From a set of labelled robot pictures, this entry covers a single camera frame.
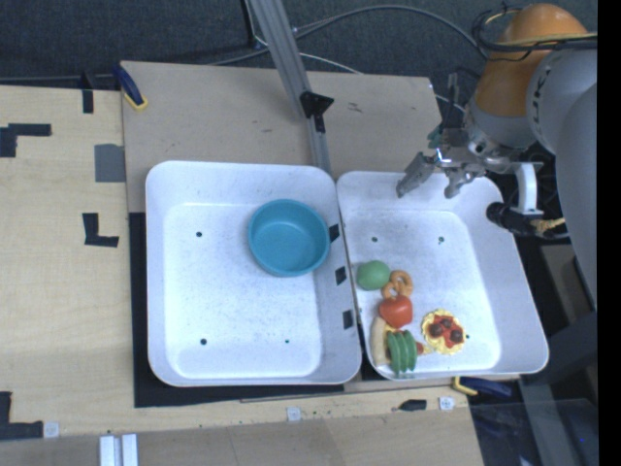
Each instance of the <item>blue plate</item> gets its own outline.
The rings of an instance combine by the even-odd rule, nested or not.
[[[273,200],[250,219],[248,243],[257,263],[280,277],[300,276],[323,263],[330,249],[328,226],[313,208],[296,200]]]

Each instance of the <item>white tray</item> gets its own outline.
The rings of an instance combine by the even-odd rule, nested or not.
[[[148,360],[176,386],[323,384],[361,363],[334,181],[310,166],[169,161],[147,176]],[[331,227],[326,261],[276,278],[246,242],[253,212],[291,198]]]
[[[360,264],[374,259],[407,271],[414,319],[404,329],[424,343],[422,318],[442,308],[460,320],[468,338],[453,355],[419,356],[413,372],[396,377],[388,365],[376,370],[391,380],[539,371],[548,346],[513,236],[485,216],[490,203],[502,201],[498,188],[479,178],[446,199],[448,179],[434,174],[399,199],[395,188],[402,177],[352,172],[338,180],[352,278]],[[369,350],[381,293],[356,285],[355,295]]]

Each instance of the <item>brown pretzel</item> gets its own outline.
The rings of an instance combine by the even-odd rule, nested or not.
[[[394,297],[393,291],[400,295],[410,297],[411,293],[414,291],[414,284],[411,281],[411,276],[401,270],[390,273],[390,281],[382,287],[381,296],[385,299]]]

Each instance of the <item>table top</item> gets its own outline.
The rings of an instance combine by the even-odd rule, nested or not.
[[[286,103],[284,91],[279,92],[275,86],[276,71],[196,69],[195,66],[141,63],[129,64],[128,70],[139,79],[138,84],[146,88],[148,109],[151,109],[148,115],[147,112],[127,111],[116,91],[94,91],[94,111],[89,114],[83,110],[82,91],[77,89],[0,86],[0,126],[43,123],[50,124],[52,131],[49,137],[18,136],[16,156],[0,158],[0,202],[3,204],[0,213],[3,237],[0,249],[0,390],[13,393],[11,421],[54,421],[59,423],[61,436],[75,436],[283,423],[287,420],[288,407],[299,408],[302,419],[308,420],[393,416],[402,402],[424,399],[429,410],[424,416],[430,423],[441,422],[445,427],[467,431],[463,434],[461,446],[455,447],[455,457],[460,457],[462,464],[480,464],[469,416],[464,414],[451,420],[446,418],[445,412],[433,413],[439,408],[439,399],[443,396],[453,398],[457,408],[468,405],[466,397],[446,386],[445,381],[430,381],[423,387],[415,387],[354,380],[345,386],[345,392],[338,395],[224,401],[180,408],[134,407],[128,212],[140,212],[144,208],[140,180],[145,175],[145,168],[156,163],[166,151],[170,152],[171,158],[183,157],[183,151],[173,146],[180,138],[171,138],[175,130],[170,124],[164,123],[156,132],[151,129],[149,141],[141,139],[145,136],[144,126],[152,128],[154,123],[162,121],[162,116],[169,117],[169,122],[177,127],[178,135],[181,133],[192,138],[191,134],[197,133],[196,121],[190,119],[188,112],[200,112],[200,120],[203,111],[212,109],[209,111],[211,117],[217,113],[223,130],[229,126],[231,132],[237,132],[233,127],[238,124],[232,120],[236,119],[240,124],[259,124],[256,127],[262,135],[279,137],[291,133],[295,119],[291,116],[284,116],[285,120],[273,117],[274,112],[284,109],[282,106]],[[170,118],[170,110],[159,112],[163,97],[158,88],[152,87],[152,79],[181,85],[173,73],[182,73],[187,78],[196,75],[197,71],[200,71],[198,77],[202,80],[220,78],[221,83],[217,84],[225,83],[227,88],[237,91],[237,100],[231,102],[229,99],[229,107],[225,109],[221,105],[210,106],[203,97],[201,109],[196,104],[189,105],[187,108],[192,108],[191,111],[182,109],[183,116],[176,119]],[[414,97],[418,95],[418,107],[402,102],[400,109],[407,110],[410,116],[411,113],[418,115],[413,120],[417,121],[419,137],[439,119],[431,89],[421,93],[421,88],[429,88],[428,82],[422,79],[321,73],[310,75],[310,80],[324,86],[316,89],[319,93],[335,97],[339,97],[339,93],[341,97],[345,94],[345,100],[335,103],[333,117],[326,115],[328,131],[331,125],[348,126],[346,129],[359,134],[361,146],[367,144],[364,140],[365,136],[371,136],[368,133],[376,134],[381,129],[394,133],[395,130],[386,124],[390,119],[401,126],[404,122],[408,124],[395,112],[380,116],[381,126],[372,126],[368,119],[362,123],[352,121],[354,116],[361,115],[358,111],[365,111],[367,106],[379,109],[377,103],[364,103],[365,95],[377,99],[378,88],[395,97],[403,97],[404,89],[414,91]],[[222,92],[222,86],[216,89]],[[247,91],[260,92],[250,95],[259,103],[270,98],[270,92],[275,91],[276,97],[272,98],[277,99],[274,103],[276,110],[248,111],[252,103],[242,94]],[[346,96],[352,92],[357,96]],[[244,116],[235,114],[240,107],[238,100],[245,102]],[[179,106],[175,102],[167,105],[170,108]],[[273,120],[280,122],[281,126],[274,127]],[[266,131],[268,124],[272,131]],[[226,131],[218,133],[224,136]],[[403,131],[401,133],[402,137],[406,136]],[[285,150],[288,155],[283,162],[305,163],[308,156],[304,148],[305,136],[304,133],[298,134],[301,138],[292,142],[293,149]],[[217,140],[216,145],[223,144],[222,139]],[[229,142],[245,147],[245,153],[251,155],[240,161],[264,160],[262,156],[257,160],[252,155],[256,154],[252,144],[245,145],[235,138]],[[257,143],[264,143],[260,135]],[[96,180],[95,147],[108,145],[125,148],[127,184]],[[224,145],[226,148],[221,149],[220,156],[214,159],[226,160],[233,156],[228,142]],[[394,170],[397,164],[403,169],[403,162],[409,162],[415,155],[414,150],[393,150],[392,159],[388,156],[380,162],[372,157],[371,168],[386,170],[391,167]],[[350,144],[340,149],[331,147],[331,155],[336,154],[333,167],[337,171],[342,173],[359,166],[360,159],[352,157],[350,151]],[[101,236],[118,237],[116,247],[84,244],[82,215],[87,213],[98,214]],[[355,426],[346,429],[354,430]],[[344,428],[343,433],[350,431]],[[464,449],[472,451],[470,456],[466,454],[471,462],[464,462],[464,454],[460,453]]]

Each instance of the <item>red tomato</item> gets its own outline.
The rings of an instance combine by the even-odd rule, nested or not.
[[[392,327],[401,328],[411,323],[414,310],[409,297],[398,294],[396,297],[389,297],[381,301],[379,315]]]

